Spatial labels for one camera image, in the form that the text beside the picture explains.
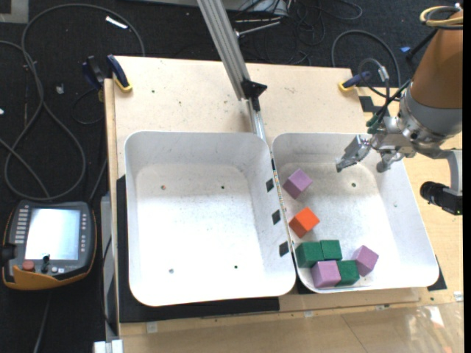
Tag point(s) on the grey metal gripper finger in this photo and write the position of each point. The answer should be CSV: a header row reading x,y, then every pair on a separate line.
x,y
354,153
387,160

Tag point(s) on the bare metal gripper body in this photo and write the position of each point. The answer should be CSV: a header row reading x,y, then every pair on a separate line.
x,y
395,136

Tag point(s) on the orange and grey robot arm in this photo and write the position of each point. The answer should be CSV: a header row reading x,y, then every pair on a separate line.
x,y
438,72

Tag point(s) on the white plastic tray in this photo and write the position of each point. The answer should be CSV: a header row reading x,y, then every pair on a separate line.
x,y
198,226
368,215

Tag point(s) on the purple cube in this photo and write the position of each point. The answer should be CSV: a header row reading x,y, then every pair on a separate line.
x,y
297,183
325,274
365,260

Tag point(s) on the orange cube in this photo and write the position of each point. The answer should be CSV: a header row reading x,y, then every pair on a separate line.
x,y
304,222

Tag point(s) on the green cube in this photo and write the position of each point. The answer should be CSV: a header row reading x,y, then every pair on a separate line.
x,y
331,250
349,272
309,255

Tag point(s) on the thin black and white rod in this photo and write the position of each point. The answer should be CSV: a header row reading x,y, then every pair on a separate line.
x,y
258,121

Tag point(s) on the pale wood board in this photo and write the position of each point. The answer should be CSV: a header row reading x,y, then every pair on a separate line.
x,y
191,98

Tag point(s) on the black cylinder on white bracket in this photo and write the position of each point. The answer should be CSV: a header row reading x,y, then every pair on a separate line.
x,y
443,197

